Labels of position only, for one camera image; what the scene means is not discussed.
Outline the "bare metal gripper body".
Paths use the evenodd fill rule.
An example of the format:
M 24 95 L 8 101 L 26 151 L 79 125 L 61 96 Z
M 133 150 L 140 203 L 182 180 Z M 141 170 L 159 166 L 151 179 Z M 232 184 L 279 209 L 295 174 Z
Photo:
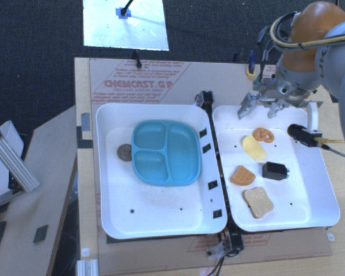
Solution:
M 258 91 L 259 101 L 266 107 L 299 107 L 308 98 L 307 91 L 279 78 L 262 79 L 258 84 Z

